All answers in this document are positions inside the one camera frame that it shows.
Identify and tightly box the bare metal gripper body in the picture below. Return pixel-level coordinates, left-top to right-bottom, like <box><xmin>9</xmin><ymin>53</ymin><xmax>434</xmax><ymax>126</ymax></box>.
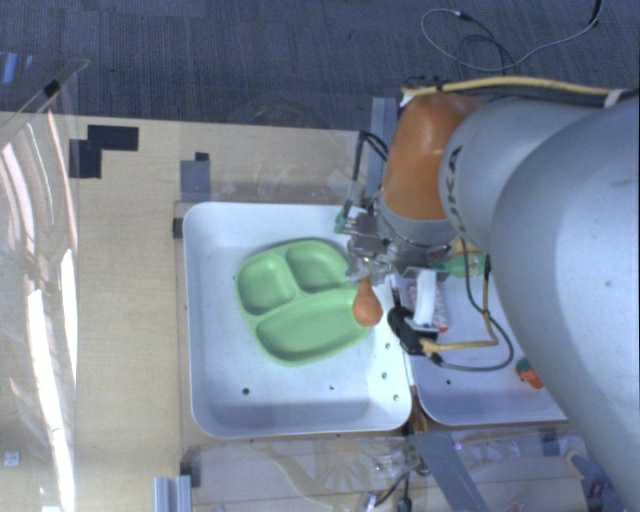
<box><xmin>342</xmin><ymin>207</ymin><xmax>442</xmax><ymax>275</ymax></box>

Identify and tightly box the white plastic tray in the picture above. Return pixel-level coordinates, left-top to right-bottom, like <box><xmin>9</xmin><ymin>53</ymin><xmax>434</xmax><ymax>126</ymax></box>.
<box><xmin>405</xmin><ymin>269</ymin><xmax>569</xmax><ymax>427</ymax></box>
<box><xmin>181</xmin><ymin>201</ymin><xmax>414</xmax><ymax>441</ymax></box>

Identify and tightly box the orange toy carrot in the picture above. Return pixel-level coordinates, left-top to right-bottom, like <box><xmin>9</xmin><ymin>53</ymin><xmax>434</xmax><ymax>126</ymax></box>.
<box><xmin>514</xmin><ymin>356</ymin><xmax>545</xmax><ymax>391</ymax></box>

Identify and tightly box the green toy bottle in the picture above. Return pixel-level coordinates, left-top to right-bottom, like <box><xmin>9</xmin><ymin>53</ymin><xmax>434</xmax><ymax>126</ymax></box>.
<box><xmin>431</xmin><ymin>252</ymin><xmax>489</xmax><ymax>279</ymax></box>

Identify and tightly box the green divided plate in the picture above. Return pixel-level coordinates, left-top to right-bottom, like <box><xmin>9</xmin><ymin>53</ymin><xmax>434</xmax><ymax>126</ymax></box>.
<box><xmin>233</xmin><ymin>238</ymin><xmax>377</xmax><ymax>369</ymax></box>

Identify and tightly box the red and white packet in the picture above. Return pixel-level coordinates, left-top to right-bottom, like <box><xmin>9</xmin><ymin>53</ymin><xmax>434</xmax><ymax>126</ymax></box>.
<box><xmin>403</xmin><ymin>278</ymin><xmax>450</xmax><ymax>335</ymax></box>

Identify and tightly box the black cylinder on white bracket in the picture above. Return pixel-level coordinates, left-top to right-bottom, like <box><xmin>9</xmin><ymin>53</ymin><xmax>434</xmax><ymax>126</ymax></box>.
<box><xmin>386</xmin><ymin>269</ymin><xmax>444</xmax><ymax>357</ymax></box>

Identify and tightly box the orange toy pear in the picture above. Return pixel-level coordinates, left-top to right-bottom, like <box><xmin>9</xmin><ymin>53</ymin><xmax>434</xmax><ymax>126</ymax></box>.
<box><xmin>351</xmin><ymin>277</ymin><xmax>385</xmax><ymax>329</ymax></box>

